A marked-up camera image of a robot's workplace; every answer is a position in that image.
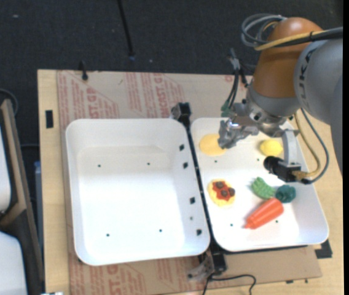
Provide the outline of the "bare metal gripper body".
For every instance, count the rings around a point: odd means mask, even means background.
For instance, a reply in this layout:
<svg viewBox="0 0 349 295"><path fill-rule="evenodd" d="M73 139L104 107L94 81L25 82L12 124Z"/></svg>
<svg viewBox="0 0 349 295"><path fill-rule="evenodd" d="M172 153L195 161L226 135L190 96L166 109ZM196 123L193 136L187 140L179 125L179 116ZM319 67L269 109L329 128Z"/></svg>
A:
<svg viewBox="0 0 349 295"><path fill-rule="evenodd" d="M245 138L259 132L276 137L285 122L285 117L273 116L254 103L235 103L230 115L232 128L243 127Z"/></svg>

